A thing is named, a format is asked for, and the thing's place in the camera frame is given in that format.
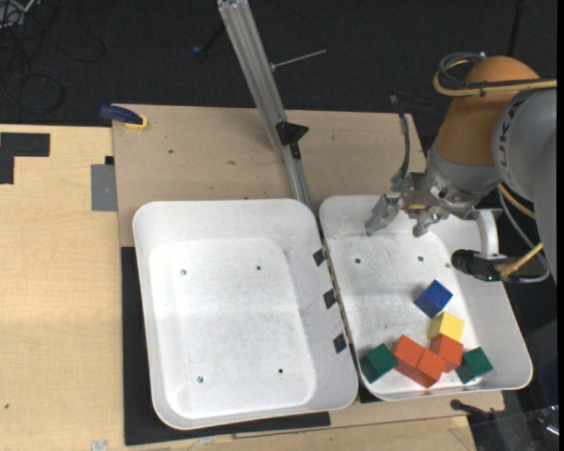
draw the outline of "metal rod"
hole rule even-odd
[[[292,194],[295,199],[311,208],[303,163],[301,159],[292,156],[290,146],[282,145],[275,128],[279,122],[287,121],[286,112],[248,0],[218,0],[217,6],[272,147],[282,150]]]
[[[270,63],[270,67],[272,71],[275,71],[278,67],[282,67],[283,65],[293,64],[294,62],[299,62],[301,60],[305,60],[306,58],[311,58],[312,56],[325,54],[327,49],[318,50],[317,52],[313,52],[312,54],[301,55],[296,58],[292,58],[291,60],[285,60],[284,62],[280,62],[279,64]]]

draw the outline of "black base mat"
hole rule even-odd
[[[180,431],[170,428],[152,407],[140,282],[135,249],[121,248],[123,290],[123,395],[125,444],[148,444],[218,434],[330,426],[328,412],[260,419],[226,426]]]

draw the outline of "orange block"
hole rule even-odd
[[[402,334],[401,337],[393,344],[392,352],[397,359],[398,364],[395,366],[398,372],[408,376],[412,373],[422,357],[422,353],[426,350],[407,335]]]
[[[431,387],[441,379],[446,361],[431,350],[424,350],[420,361],[408,378],[414,380],[423,387]]]
[[[446,361],[443,372],[451,372],[462,363],[463,344],[448,335],[441,334],[431,341],[429,349]]]

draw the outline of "colored cube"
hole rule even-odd
[[[460,365],[455,372],[458,373],[460,380],[466,384],[477,376],[481,376],[492,369],[493,366],[482,348],[474,348],[463,354],[462,365]]]
[[[408,376],[412,373],[422,357],[424,347],[420,346],[413,339],[403,334],[393,345],[393,355],[398,364],[395,366],[398,372]]]
[[[429,340],[432,341],[439,335],[444,334],[453,340],[461,341],[463,325],[463,320],[444,311],[432,319],[428,333]]]
[[[429,388],[441,379],[446,361],[431,350],[424,350],[417,366],[408,378],[423,387]]]
[[[376,381],[397,364],[397,359],[395,359],[395,356],[393,356],[393,353],[385,344],[370,350],[359,360],[361,372],[368,382]]]
[[[427,289],[417,297],[414,304],[432,319],[443,310],[452,297],[453,294],[435,279]]]
[[[433,339],[429,349],[445,359],[446,364],[443,372],[451,372],[462,363],[463,344],[447,335],[441,334]]]

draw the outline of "black floor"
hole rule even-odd
[[[112,102],[254,107],[227,34],[206,58],[193,51],[221,24],[216,1],[36,2],[0,28],[0,123],[102,125]],[[448,106],[432,88],[446,54],[511,51],[542,77],[557,73],[557,0],[249,1],[273,63],[326,50],[276,70],[286,109],[392,112],[397,93],[425,150]],[[502,250],[527,250],[509,225],[501,232]],[[525,338],[547,332],[557,348],[553,281],[509,296]],[[526,409],[554,399],[541,381],[519,394]]]

